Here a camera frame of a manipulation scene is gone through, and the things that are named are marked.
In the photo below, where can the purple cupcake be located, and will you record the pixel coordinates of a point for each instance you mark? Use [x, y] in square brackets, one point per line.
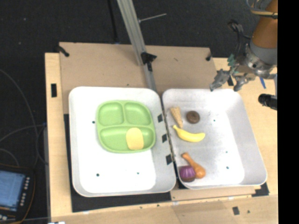
[187, 173]

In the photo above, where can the brown cardboard board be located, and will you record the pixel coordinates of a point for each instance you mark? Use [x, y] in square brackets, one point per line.
[100, 65]

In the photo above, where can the yellow toy bread slice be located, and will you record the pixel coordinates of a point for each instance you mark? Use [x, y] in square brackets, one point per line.
[134, 139]

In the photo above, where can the brown doughnut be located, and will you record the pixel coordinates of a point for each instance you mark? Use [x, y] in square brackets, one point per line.
[193, 117]

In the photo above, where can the black cylinder on white bracket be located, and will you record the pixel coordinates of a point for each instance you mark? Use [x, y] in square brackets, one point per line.
[268, 101]

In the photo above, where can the tan ice cream cone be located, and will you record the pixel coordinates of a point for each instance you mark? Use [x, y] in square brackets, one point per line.
[176, 115]

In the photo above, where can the orange chicken drumstick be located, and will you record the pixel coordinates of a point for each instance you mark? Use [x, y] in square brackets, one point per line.
[197, 168]

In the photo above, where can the green divided plate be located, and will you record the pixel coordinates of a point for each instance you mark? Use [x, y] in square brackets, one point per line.
[112, 118]

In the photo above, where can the white plastic tray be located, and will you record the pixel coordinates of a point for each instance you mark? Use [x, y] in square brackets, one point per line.
[116, 169]
[219, 148]

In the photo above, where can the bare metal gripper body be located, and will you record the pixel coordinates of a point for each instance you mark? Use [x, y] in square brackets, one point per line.
[255, 66]

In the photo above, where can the yellow banana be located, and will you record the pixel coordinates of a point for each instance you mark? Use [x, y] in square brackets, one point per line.
[190, 136]

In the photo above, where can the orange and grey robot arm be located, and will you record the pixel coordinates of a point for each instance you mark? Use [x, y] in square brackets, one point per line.
[266, 31]

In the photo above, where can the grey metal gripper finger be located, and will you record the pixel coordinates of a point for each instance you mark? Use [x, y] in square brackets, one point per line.
[240, 81]
[219, 78]

